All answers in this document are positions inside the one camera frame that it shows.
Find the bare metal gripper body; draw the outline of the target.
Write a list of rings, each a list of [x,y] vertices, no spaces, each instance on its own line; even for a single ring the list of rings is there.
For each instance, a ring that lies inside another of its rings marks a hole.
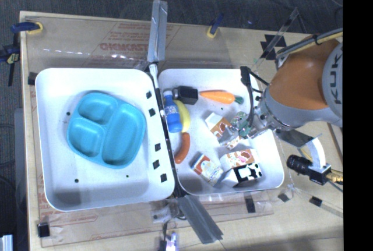
[[[240,138],[254,138],[267,130],[275,131],[275,120],[265,104],[251,108],[250,113],[239,111],[235,115],[235,127]]]

